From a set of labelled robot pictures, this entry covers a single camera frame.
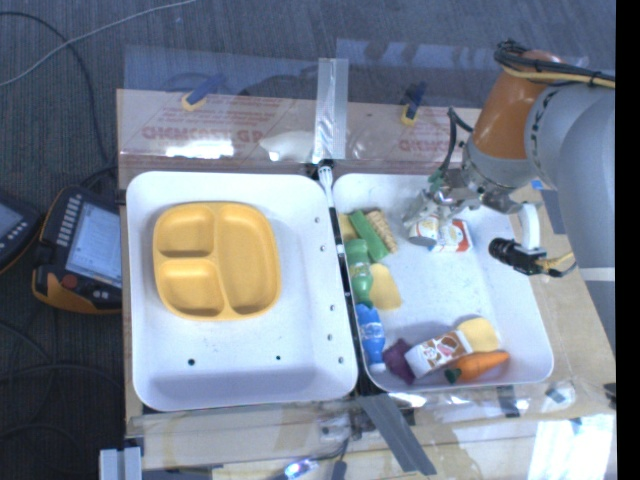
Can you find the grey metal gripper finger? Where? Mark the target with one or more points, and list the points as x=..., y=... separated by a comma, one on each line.
x=443, y=223
x=417, y=208

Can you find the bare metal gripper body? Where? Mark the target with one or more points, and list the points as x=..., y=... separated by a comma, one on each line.
x=462, y=193

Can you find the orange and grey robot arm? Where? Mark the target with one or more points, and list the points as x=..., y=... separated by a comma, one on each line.
x=575, y=158

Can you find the white and red carton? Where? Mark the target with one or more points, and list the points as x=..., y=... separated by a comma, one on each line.
x=457, y=235

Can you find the green rectangular block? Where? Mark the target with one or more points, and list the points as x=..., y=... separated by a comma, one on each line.
x=369, y=235

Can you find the white plastic tray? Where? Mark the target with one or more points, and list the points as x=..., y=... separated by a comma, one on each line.
x=450, y=293
x=240, y=358

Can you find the small yellow flat piece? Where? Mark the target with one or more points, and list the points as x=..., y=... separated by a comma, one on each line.
x=345, y=228

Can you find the yellow flat slice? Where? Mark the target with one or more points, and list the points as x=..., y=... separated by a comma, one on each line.
x=386, y=290

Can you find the green bottle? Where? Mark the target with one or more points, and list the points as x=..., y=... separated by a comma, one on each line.
x=360, y=278

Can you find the pale yellow rounded piece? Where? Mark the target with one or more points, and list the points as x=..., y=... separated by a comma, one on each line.
x=480, y=333

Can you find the white and brown carton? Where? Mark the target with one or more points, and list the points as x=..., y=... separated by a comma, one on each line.
x=435, y=353

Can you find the blue bottle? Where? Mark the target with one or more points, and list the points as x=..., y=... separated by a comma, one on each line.
x=371, y=333

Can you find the orange carrot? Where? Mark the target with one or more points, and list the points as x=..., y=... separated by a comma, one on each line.
x=480, y=364

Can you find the brown cardboard board red print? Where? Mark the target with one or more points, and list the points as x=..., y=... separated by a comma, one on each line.
x=210, y=128

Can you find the yellow divided plate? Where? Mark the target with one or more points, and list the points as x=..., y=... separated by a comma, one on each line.
x=185, y=230

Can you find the black cylinder on white bracket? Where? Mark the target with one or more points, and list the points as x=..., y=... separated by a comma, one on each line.
x=515, y=254

